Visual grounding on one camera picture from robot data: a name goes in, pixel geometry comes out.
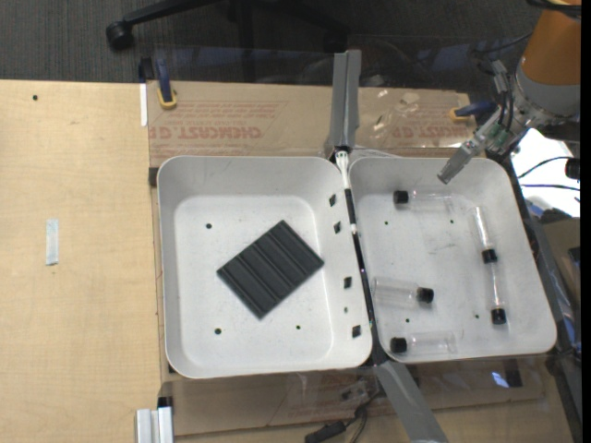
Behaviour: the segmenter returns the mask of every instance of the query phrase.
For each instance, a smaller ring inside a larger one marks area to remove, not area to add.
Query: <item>chair caster wheel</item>
[[[116,51],[133,46],[133,34],[131,34],[131,25],[125,21],[114,21],[106,30],[107,41]]]
[[[347,35],[328,31],[324,34],[322,48],[325,53],[344,53],[347,50]]]

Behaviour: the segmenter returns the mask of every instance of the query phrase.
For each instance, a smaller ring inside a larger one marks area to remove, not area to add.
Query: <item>white tray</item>
[[[368,359],[368,313],[343,182],[331,163],[181,156],[160,168],[158,196],[165,346],[179,374],[303,372],[351,368]],[[280,220],[324,266],[258,319],[216,270]],[[351,278],[348,288],[345,278]],[[354,337],[357,326],[361,334]]]
[[[405,363],[546,352],[556,341],[556,326],[509,177],[497,163],[473,159],[444,186],[436,176],[444,163],[362,158],[351,164],[357,227],[370,283],[386,277],[435,291],[431,306],[415,309],[374,300],[382,347]],[[394,206],[395,190],[411,195],[406,207]],[[420,201],[413,201],[415,193]],[[506,280],[505,325],[490,320],[487,271],[469,227],[468,211],[476,206],[486,208],[488,230]],[[390,352],[392,337],[409,340],[413,334],[430,341],[423,353]],[[454,343],[445,341],[450,336]]]

